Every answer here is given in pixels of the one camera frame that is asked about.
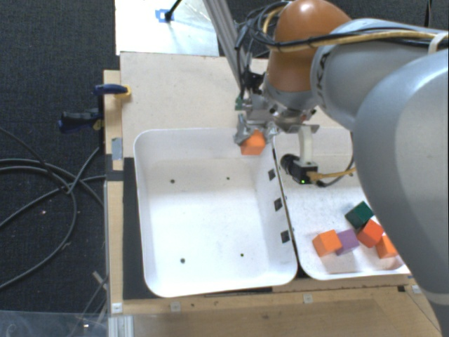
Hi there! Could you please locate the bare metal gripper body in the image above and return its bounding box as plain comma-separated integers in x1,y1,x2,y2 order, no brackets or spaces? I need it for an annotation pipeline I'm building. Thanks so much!
240,95,319,133

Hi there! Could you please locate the orange cube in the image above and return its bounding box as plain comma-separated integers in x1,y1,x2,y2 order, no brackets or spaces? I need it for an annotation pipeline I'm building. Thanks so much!
240,129,267,156
375,233,399,260
311,229,343,258
356,218,384,249

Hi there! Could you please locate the pale wood board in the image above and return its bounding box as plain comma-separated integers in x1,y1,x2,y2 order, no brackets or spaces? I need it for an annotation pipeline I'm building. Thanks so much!
119,51,417,308

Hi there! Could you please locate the white plastic tray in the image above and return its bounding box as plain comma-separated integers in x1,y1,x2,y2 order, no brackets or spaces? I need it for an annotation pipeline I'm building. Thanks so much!
133,127,299,298
272,126,411,281

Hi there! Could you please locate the dark green cube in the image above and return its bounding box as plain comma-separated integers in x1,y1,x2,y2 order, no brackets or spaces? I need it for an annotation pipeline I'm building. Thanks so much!
344,201,375,230

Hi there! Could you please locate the purple cube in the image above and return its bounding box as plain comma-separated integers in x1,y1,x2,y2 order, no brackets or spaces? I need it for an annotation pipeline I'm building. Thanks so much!
335,228,361,257

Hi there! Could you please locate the black cylinder on white bracket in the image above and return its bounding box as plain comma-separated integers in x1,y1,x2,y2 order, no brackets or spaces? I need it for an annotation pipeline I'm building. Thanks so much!
279,124,319,185

